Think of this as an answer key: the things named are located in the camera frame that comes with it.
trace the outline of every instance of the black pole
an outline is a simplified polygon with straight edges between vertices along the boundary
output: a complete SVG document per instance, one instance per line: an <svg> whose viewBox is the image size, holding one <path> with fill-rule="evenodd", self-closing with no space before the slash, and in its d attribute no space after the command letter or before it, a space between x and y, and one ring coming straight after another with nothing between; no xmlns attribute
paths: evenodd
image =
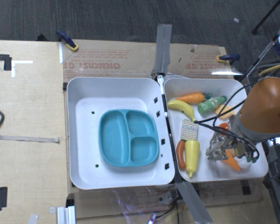
<svg viewBox="0 0 280 224"><path fill-rule="evenodd" d="M257 24L257 26L252 30L252 34L256 34L257 29L264 23L264 21L268 18L269 15L275 10L275 8L280 4L280 0L276 2L276 4L272 7L272 9L265 15L265 17Z"/></svg>

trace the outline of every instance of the wooden table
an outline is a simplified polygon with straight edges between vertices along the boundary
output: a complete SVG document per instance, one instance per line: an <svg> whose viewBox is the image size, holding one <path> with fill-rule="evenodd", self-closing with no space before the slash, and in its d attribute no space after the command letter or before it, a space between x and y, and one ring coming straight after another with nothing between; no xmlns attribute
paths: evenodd
<svg viewBox="0 0 280 224"><path fill-rule="evenodd" d="M25 224L30 215L38 224L56 223L55 207L68 196L66 116L63 65L58 42L0 41L0 54L17 64L16 76L0 61L0 110L5 120L0 135L59 137L59 143L0 140L0 187L7 187L7 207L0 224ZM270 223L277 220L267 189L260 185L257 202L207 206L214 223ZM79 219L79 224L146 223L149 214ZM194 223L189 211L179 207L180 223ZM177 223L176 210L156 223Z"/></svg>

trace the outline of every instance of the sausage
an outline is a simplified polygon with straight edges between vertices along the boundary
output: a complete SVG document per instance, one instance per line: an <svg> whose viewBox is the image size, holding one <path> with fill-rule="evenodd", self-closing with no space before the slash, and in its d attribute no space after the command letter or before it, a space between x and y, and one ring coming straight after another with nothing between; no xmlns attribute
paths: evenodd
<svg viewBox="0 0 280 224"><path fill-rule="evenodd" d="M185 148L185 141L184 140L180 140L177 144L176 147L176 156L177 156L177 163L178 163L178 167L180 169L185 169L186 168L186 163L183 160L183 150Z"/></svg>

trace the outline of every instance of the black bracket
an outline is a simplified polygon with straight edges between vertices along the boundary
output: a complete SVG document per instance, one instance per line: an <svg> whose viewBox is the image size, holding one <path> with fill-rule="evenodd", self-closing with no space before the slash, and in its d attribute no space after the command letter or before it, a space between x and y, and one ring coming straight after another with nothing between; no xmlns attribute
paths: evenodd
<svg viewBox="0 0 280 224"><path fill-rule="evenodd" d="M2 207L7 207L7 187L0 188L0 211Z"/></svg>
<svg viewBox="0 0 280 224"><path fill-rule="evenodd" d="M11 70L11 60L9 55L0 54L0 61L4 61L4 70Z"/></svg>

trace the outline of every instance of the toy carrot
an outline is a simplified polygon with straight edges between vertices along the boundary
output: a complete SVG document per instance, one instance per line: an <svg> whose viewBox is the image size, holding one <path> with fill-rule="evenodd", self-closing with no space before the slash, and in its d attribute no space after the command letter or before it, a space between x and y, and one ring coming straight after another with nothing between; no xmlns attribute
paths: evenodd
<svg viewBox="0 0 280 224"><path fill-rule="evenodd" d="M238 165L238 163L235 161L235 159L233 158L231 153L228 151L228 149L225 150L225 153L226 153L226 156L228 157L228 159L223 159L223 161L225 163L227 163L230 167L232 167L234 170L239 172L241 170L241 168Z"/></svg>
<svg viewBox="0 0 280 224"><path fill-rule="evenodd" d="M210 94L203 95L202 93L196 92L196 93L190 93L187 95L180 96L179 98L176 99L186 102L188 104L193 104L193 103L201 103L204 101L204 99L209 99L209 98L210 98Z"/></svg>

